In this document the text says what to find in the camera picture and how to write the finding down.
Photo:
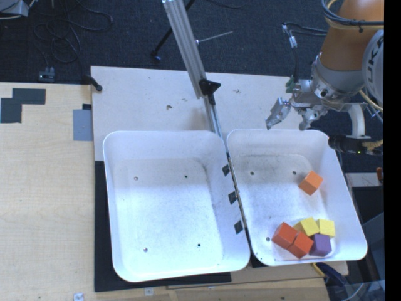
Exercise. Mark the yellow cube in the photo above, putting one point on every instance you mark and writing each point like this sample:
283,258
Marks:
326,227
310,226

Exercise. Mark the red orange cube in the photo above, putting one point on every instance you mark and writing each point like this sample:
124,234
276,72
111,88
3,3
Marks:
283,235
301,246

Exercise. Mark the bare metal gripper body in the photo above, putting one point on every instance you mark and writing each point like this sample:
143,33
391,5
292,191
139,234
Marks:
308,97

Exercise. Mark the black cylinder on white bracket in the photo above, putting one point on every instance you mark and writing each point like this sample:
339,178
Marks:
343,143

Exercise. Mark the purple cube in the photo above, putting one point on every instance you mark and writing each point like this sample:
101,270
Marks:
321,245

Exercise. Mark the pale wooden board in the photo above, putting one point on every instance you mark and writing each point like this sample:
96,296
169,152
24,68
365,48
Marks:
147,105

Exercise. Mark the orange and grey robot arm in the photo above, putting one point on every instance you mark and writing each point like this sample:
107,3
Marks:
351,42

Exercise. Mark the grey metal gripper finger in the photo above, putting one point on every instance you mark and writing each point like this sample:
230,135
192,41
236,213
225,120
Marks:
308,118
278,113

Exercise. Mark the white plastic tray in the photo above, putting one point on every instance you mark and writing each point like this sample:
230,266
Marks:
275,196
169,205

